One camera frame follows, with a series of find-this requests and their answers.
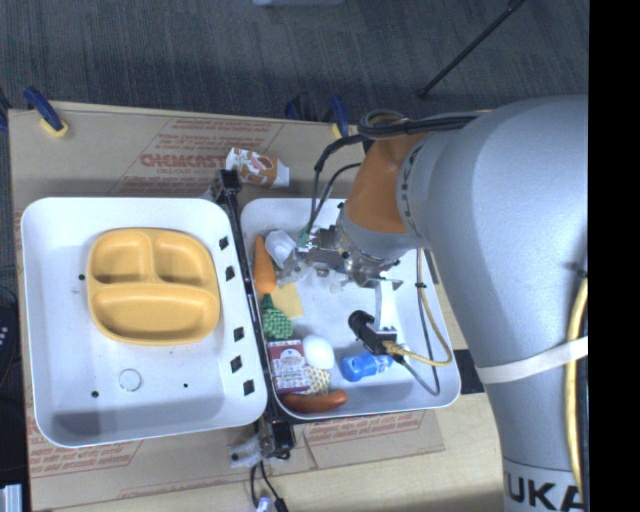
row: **sausage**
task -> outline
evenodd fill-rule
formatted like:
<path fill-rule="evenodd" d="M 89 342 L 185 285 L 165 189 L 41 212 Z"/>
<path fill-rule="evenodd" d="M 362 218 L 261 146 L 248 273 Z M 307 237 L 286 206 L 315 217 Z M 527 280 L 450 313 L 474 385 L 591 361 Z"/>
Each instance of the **sausage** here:
<path fill-rule="evenodd" d="M 285 393 L 280 395 L 280 401 L 295 412 L 311 414 L 327 412 L 340 407 L 348 400 L 347 393 L 342 390 L 334 391 L 327 396 L 299 395 L 298 393 Z"/>

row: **yellow cable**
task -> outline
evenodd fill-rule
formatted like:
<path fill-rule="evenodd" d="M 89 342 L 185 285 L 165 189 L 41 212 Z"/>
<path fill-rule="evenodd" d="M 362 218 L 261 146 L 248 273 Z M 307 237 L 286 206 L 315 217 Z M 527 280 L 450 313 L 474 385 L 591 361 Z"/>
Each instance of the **yellow cable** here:
<path fill-rule="evenodd" d="M 582 325 L 582 317 L 588 298 L 588 281 L 585 277 L 580 283 L 576 300 L 571 310 L 569 318 L 569 327 L 567 329 L 567 342 L 572 342 L 580 336 L 580 326 Z M 571 459 L 571 469 L 576 479 L 576 486 L 583 495 L 582 489 L 582 472 L 580 471 L 580 446 L 578 442 L 578 417 L 577 417 L 577 397 L 576 397 L 576 378 L 577 378 L 577 361 L 571 361 L 565 365 L 565 420 L 567 428 L 567 442 L 569 444 L 569 457 Z"/>
<path fill-rule="evenodd" d="M 424 256 L 424 250 L 418 249 L 418 283 L 422 283 L 422 258 Z M 429 302 L 427 301 L 427 294 L 424 292 L 424 288 L 420 288 L 420 300 L 422 302 L 422 306 L 424 306 L 424 310 L 427 313 L 427 317 L 429 318 L 429 323 L 433 328 L 436 336 L 438 337 L 438 341 L 442 345 L 442 348 L 447 353 L 447 359 L 445 361 L 434 361 L 433 359 L 428 359 L 420 354 L 416 354 L 415 352 L 411 352 L 410 350 L 402 348 L 400 345 L 393 341 L 383 341 L 382 345 L 387 350 L 389 354 L 396 354 L 400 356 L 407 356 L 415 359 L 416 361 L 420 361 L 421 363 L 428 364 L 431 366 L 443 367 L 451 364 L 453 360 L 453 354 L 451 353 L 451 349 L 447 345 L 444 337 L 440 333 L 440 329 L 436 325 L 436 321 L 433 318 L 433 314 L 431 313 L 431 308 L 429 307 Z"/>

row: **table surface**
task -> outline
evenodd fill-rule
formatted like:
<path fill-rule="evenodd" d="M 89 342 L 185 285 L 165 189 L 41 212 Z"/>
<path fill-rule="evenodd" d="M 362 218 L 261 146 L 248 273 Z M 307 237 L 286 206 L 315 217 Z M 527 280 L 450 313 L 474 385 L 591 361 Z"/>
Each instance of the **table surface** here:
<path fill-rule="evenodd" d="M 60 110 L 83 110 L 87 106 L 56 104 Z M 131 109 L 110 109 L 94 107 L 98 112 L 129 112 Z M 220 119 L 233 119 L 220 116 Z M 300 173 L 297 169 L 311 169 L 317 156 L 331 142 L 331 130 L 326 125 L 291 123 L 278 121 L 277 134 L 269 142 L 271 154 L 277 154 L 292 169 L 291 184 L 286 190 L 249 190 L 243 200 L 255 197 L 305 197 L 311 190 L 310 172 Z M 42 169 L 37 165 L 32 170 L 28 159 L 43 160 L 36 146 L 33 155 L 26 156 L 20 171 L 13 175 L 14 208 L 16 218 L 34 200 L 51 195 L 95 195 L 99 177 L 91 175 L 87 169 L 83 176 L 69 176 L 64 166 L 51 165 L 43 179 Z M 351 163 L 361 158 L 360 148 L 349 148 L 336 154 L 332 168 Z M 346 195 L 350 180 L 336 187 L 337 195 Z M 83 194 L 83 187 L 88 194 Z M 18 244 L 18 261 L 21 260 Z M 454 349 L 466 348 L 446 293 L 437 285 L 438 296 L 450 339 Z M 22 283 L 21 303 L 24 306 Z M 23 350 L 28 351 L 23 331 Z M 25 382 L 29 390 L 30 382 Z M 495 512 L 502 509 L 502 465 L 500 445 L 495 421 L 486 394 L 461 396 L 453 405 L 435 411 L 444 440 L 445 450 L 439 453 L 415 455 L 389 459 L 383 462 L 358 464 L 336 469 L 324 469 L 313 473 L 298 473 L 270 479 L 289 509 L 295 511 L 321 512 L 337 509 L 348 511 L 403 510 L 433 512 L 460 511 Z M 267 490 L 262 479 L 256 482 L 256 490 Z M 126 509 L 131 511 L 250 511 L 251 491 L 248 482 L 205 487 L 189 491 L 139 497 L 127 500 Z M 120 511 L 123 502 L 105 502 L 83 505 L 83 511 Z M 57 510 L 79 510 L 72 507 Z"/>

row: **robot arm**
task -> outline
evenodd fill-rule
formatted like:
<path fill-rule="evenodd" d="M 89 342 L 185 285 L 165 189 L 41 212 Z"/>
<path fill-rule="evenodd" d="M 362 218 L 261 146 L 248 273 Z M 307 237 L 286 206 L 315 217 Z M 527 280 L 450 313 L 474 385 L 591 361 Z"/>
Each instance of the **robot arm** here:
<path fill-rule="evenodd" d="M 586 97 L 527 100 L 464 128 L 376 141 L 332 239 L 347 275 L 378 279 L 433 252 L 479 368 L 567 340 L 587 257 Z M 567 449 L 564 368 L 486 386 L 505 510 L 584 509 Z"/>

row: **white plastic tray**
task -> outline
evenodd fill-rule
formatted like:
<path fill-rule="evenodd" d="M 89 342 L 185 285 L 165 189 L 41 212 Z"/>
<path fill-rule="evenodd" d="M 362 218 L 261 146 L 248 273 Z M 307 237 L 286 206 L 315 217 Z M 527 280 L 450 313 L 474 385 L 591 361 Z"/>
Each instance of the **white plastic tray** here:
<path fill-rule="evenodd" d="M 81 275 L 96 238 L 127 227 L 183 231 L 208 248 L 221 296 L 209 336 L 140 346 L 98 330 Z M 182 434 L 246 425 L 264 412 L 267 390 L 235 243 L 217 205 L 41 199 L 24 212 L 22 244 L 35 417 L 50 441 L 80 447 Z"/>
<path fill-rule="evenodd" d="M 316 225 L 329 227 L 338 216 L 339 200 L 329 200 L 320 212 Z M 310 199 L 257 199 L 250 202 L 242 211 L 241 224 L 249 260 L 253 260 L 255 238 L 269 231 L 282 229 L 294 240 L 309 218 Z M 447 333 L 440 304 L 426 263 L 423 265 L 423 281 L 427 285 L 426 295 L 440 332 L 449 347 Z M 401 258 L 400 265 L 388 273 L 389 279 L 401 279 L 404 283 L 394 292 L 391 312 L 385 314 L 391 318 L 394 326 L 405 338 L 404 341 L 414 352 L 429 356 L 423 336 L 418 310 L 416 287 L 416 251 Z M 299 414 L 287 410 L 292 416 L 302 420 L 328 419 L 337 417 L 382 414 L 409 410 L 430 409 L 450 405 L 460 394 L 460 375 L 455 358 L 449 366 L 438 368 L 423 363 L 411 363 L 426 384 L 434 391 L 426 391 L 417 380 L 397 363 L 385 372 L 365 377 L 359 382 L 348 382 L 342 377 L 339 362 L 343 357 L 362 352 L 364 347 L 356 342 L 347 319 L 355 310 L 364 310 L 375 316 L 376 298 L 372 289 L 359 288 L 354 283 L 344 290 L 332 293 L 327 278 L 319 277 L 315 272 L 307 274 L 296 283 L 302 301 L 304 316 L 293 320 L 294 337 L 317 334 L 330 341 L 336 354 L 336 365 L 331 370 L 332 389 L 343 389 L 349 400 L 343 406 L 326 413 L 314 415 Z M 441 347 L 434 330 L 428 325 L 428 333 L 433 358 L 442 361 L 446 353 Z"/>

